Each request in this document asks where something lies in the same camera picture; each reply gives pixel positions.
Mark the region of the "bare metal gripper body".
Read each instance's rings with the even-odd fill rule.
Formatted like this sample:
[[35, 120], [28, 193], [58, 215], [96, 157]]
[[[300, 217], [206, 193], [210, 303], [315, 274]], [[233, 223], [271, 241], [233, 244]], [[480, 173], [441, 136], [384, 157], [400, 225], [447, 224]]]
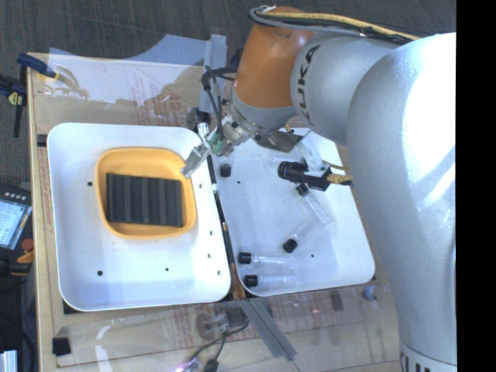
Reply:
[[216, 156], [228, 156], [233, 150], [258, 134], [259, 128], [242, 117], [226, 115], [211, 133], [211, 150]]

